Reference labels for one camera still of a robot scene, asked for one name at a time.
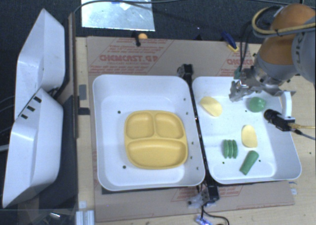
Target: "silver metal sheet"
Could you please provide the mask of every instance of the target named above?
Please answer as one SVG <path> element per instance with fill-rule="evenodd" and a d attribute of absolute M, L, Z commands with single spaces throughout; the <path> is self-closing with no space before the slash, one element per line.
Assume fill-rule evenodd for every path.
<path fill-rule="evenodd" d="M 81 0 L 82 3 L 92 0 Z M 82 7 L 82 26 L 136 31 L 155 31 L 151 4 L 100 2 Z"/>

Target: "black floor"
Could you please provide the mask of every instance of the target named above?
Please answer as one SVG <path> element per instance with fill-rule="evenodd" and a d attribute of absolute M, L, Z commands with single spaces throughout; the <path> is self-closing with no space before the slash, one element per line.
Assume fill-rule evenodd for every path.
<path fill-rule="evenodd" d="M 300 0 L 272 0 L 299 2 Z M 305 0 L 314 6 L 316 0 Z M 42 8 L 48 10 L 59 22 L 80 5 L 80 0 L 0 0 L 0 101 L 14 95 L 15 68 L 23 43 Z M 236 40 L 242 25 L 261 8 L 271 6 L 245 0 L 192 0 L 153 6 L 155 32 L 150 38 L 186 39 L 201 35 L 204 40 L 219 41 L 226 30 Z M 80 28 L 80 12 L 77 14 L 77 36 L 130 37 L 131 31 Z M 261 40 L 252 36 L 251 43 Z M 7 144 L 13 123 L 14 99 L 0 104 L 0 145 Z M 0 154 L 0 192 L 2 192 L 6 153 Z"/>

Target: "green round object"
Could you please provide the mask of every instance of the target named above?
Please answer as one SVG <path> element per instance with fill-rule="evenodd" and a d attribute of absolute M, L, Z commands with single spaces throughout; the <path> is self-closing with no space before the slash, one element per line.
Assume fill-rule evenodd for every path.
<path fill-rule="evenodd" d="M 253 97 L 249 102 L 249 110 L 252 112 L 261 112 L 266 107 L 266 101 L 257 96 Z"/>

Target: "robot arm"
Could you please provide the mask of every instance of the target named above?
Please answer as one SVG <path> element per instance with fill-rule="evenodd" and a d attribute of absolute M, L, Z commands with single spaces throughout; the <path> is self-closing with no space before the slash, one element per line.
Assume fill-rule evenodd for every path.
<path fill-rule="evenodd" d="M 283 91 L 279 86 L 296 74 L 315 85 L 315 11 L 302 4 L 288 5 L 277 13 L 270 30 L 256 26 L 260 12 L 254 16 L 252 26 L 256 35 L 264 31 L 267 38 L 254 65 L 243 69 L 240 79 L 232 82 L 231 101 L 263 90 L 280 96 Z"/>

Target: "table surface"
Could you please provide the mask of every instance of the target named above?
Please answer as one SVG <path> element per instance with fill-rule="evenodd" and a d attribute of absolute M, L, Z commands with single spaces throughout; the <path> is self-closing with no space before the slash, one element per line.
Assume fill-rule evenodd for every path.
<path fill-rule="evenodd" d="M 87 50 L 86 38 L 77 38 L 76 68 L 77 82 L 87 84 Z M 250 51 L 255 53 L 260 45 L 250 45 Z M 302 77 L 293 77 L 291 82 L 283 84 L 283 90 L 296 90 L 292 98 L 292 116 L 300 125 L 315 125 L 315 89 L 314 86 Z M 82 102 L 81 107 L 89 107 L 89 99 Z M 302 130 L 315 137 L 314 130 Z M 278 225 L 278 224 L 313 224 L 316 221 L 316 162 L 315 141 L 292 134 L 293 140 L 301 161 L 302 174 L 291 182 L 295 205 L 270 207 L 261 209 L 236 210 L 218 212 L 214 215 L 225 216 L 231 225 Z M 92 169 L 92 151 L 90 136 L 90 116 L 79 116 L 79 138 L 77 139 L 78 177 L 79 177 L 79 205 L 85 202 L 86 210 L 94 209 L 94 187 Z M 190 225 L 196 224 L 197 215 L 171 216 L 150 219 L 127 220 L 97 225 Z M 214 225 L 225 224 L 222 219 L 207 218 Z"/>

